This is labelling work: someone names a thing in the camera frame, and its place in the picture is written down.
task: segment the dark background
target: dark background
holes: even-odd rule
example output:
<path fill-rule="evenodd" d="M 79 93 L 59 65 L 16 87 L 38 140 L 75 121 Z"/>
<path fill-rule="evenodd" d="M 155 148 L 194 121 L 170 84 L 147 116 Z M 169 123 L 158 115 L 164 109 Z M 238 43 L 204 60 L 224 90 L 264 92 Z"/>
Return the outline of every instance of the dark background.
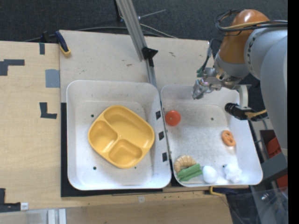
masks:
<path fill-rule="evenodd" d="M 132 0 L 140 23 L 177 38 L 222 40 L 215 29 L 215 17 L 230 9 L 256 9 L 270 20 L 288 20 L 288 0 Z M 165 10 L 154 15 L 144 15 Z M 0 0 L 0 40 L 34 41 L 47 31 L 79 30 L 94 27 L 124 27 L 118 23 L 113 0 Z M 124 33 L 119 29 L 97 29 L 96 32 Z M 219 44 L 213 45 L 215 55 Z M 251 84 L 249 106 L 264 109 L 259 81 L 248 75 L 243 82 Z"/>

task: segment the white tray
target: white tray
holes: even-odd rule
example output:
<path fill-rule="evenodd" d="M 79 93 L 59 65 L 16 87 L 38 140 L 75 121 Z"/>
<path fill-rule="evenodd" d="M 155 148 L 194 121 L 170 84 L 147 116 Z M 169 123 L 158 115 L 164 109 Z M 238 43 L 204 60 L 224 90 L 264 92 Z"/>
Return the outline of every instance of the white tray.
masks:
<path fill-rule="evenodd" d="M 193 87 L 168 85 L 161 90 L 164 113 L 177 110 L 181 122 L 168 126 L 167 138 L 172 163 L 181 155 L 190 155 L 201 166 L 209 165 L 220 175 L 213 185 L 256 185 L 263 177 L 248 121 L 239 120 L 224 110 L 226 103 L 238 103 L 239 94 L 222 88 L 193 100 Z M 223 130 L 230 130 L 236 140 L 235 147 L 226 146 L 222 139 Z M 241 181 L 232 183 L 225 179 L 223 165 L 235 164 L 242 170 Z M 211 186 L 202 175 L 187 182 L 178 182 L 186 187 Z"/>
<path fill-rule="evenodd" d="M 171 168 L 164 132 L 160 95 L 149 83 L 77 80 L 67 92 L 68 179 L 79 190 L 160 189 L 168 185 Z M 87 133 L 108 107 L 123 105 L 145 119 L 155 131 L 150 151 L 135 167 L 121 169 L 96 153 Z"/>

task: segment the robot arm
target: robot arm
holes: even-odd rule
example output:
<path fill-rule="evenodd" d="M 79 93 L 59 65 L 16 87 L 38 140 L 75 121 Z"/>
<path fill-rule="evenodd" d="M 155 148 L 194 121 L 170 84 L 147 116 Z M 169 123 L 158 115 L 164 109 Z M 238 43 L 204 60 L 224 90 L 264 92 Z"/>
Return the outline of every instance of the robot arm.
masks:
<path fill-rule="evenodd" d="M 251 73 L 260 80 L 263 101 L 281 147 L 287 148 L 287 22 L 270 21 L 256 10 L 235 10 L 219 20 L 237 14 L 216 54 L 213 68 L 203 67 L 193 88 L 193 98 L 222 87 L 238 90 L 240 104 L 225 109 L 247 119 L 247 86 L 239 82 Z"/>

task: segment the red tomato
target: red tomato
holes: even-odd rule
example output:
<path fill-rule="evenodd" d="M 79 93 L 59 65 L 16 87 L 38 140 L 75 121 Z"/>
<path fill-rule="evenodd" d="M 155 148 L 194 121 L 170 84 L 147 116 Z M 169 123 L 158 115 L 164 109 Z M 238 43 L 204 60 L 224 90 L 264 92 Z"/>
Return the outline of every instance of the red tomato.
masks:
<path fill-rule="evenodd" d="M 165 121 L 170 126 L 176 126 L 181 121 L 181 115 L 176 110 L 170 110 L 165 115 Z"/>

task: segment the green vegetable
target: green vegetable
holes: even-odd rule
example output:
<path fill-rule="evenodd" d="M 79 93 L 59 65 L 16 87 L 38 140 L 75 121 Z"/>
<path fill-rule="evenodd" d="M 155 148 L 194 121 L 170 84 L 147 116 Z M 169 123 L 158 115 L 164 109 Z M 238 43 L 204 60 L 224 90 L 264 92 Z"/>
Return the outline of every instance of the green vegetable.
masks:
<path fill-rule="evenodd" d="M 191 167 L 182 169 L 181 171 L 179 171 L 178 173 L 178 179 L 180 181 L 188 181 L 189 179 L 193 178 L 193 177 L 197 177 L 199 175 L 202 174 L 202 170 L 200 167 L 200 164 L 197 163 Z"/>

